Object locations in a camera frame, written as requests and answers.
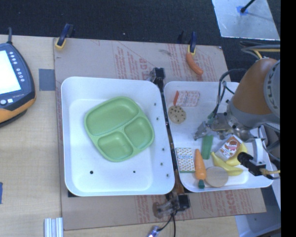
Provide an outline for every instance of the toy carrot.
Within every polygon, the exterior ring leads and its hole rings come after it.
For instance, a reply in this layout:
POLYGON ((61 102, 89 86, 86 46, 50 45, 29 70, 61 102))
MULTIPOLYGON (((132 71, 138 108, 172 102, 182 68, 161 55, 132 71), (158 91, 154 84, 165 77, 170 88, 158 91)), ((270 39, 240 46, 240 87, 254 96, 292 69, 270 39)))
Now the toy carrot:
POLYGON ((206 179, 207 175, 206 175, 206 167, 203 161, 203 157, 199 149, 195 150, 194 166, 195 166, 195 177, 197 180, 199 180, 198 187, 202 189, 205 187, 203 180, 206 179))
POLYGON ((186 62, 188 63, 189 67, 197 73, 199 76, 201 76, 204 71, 196 64, 196 62, 193 59, 193 56, 190 52, 186 53, 185 55, 186 62))

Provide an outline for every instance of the black carpet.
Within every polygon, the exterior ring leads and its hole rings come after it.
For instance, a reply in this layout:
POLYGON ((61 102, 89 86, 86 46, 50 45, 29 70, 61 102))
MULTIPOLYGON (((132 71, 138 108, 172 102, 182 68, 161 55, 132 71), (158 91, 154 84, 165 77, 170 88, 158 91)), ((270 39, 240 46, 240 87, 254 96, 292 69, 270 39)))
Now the black carpet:
MULTIPOLYGON (((280 36, 281 0, 267 2, 280 36)), ((0 34, 11 27, 13 35, 58 37, 66 23, 80 39, 176 43, 182 31, 195 31, 197 44, 222 47, 229 70, 256 60, 241 51, 243 39, 221 37, 212 0, 0 0, 0 34)), ((242 75, 230 77, 240 81, 242 75)))

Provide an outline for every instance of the green plate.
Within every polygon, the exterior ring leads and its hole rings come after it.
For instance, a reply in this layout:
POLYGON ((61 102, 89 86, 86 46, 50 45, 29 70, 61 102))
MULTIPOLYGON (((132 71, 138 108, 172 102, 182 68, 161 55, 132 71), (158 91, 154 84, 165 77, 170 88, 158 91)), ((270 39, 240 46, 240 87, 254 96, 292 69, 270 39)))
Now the green plate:
POLYGON ((147 148, 154 130, 141 108, 128 97, 115 97, 89 110, 84 128, 110 161, 127 160, 147 148))

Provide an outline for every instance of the cardboard sheet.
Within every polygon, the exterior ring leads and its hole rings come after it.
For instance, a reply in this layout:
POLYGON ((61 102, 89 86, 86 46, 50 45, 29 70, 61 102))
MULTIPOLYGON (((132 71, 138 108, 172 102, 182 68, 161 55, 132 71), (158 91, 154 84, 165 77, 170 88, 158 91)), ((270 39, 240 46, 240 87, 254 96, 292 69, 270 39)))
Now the cardboard sheet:
MULTIPOLYGON (((63 49, 54 47, 62 217, 65 230, 164 222, 154 216, 152 205, 166 202, 164 195, 75 197, 64 181, 60 87, 71 76, 147 80, 154 67, 170 81, 218 81, 227 71, 217 46, 196 46, 195 62, 204 69, 200 77, 185 61, 187 45, 91 39, 67 39, 63 49)), ((191 207, 177 220, 265 212, 260 189, 189 193, 191 207)))

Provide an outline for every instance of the cookie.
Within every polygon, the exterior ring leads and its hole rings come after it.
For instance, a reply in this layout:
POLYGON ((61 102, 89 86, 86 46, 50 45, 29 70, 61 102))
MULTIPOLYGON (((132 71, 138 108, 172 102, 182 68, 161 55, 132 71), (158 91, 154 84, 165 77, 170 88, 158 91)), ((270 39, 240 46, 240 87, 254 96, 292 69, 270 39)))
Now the cookie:
POLYGON ((186 119, 186 112, 180 106, 171 106, 168 117, 173 123, 181 124, 186 119))

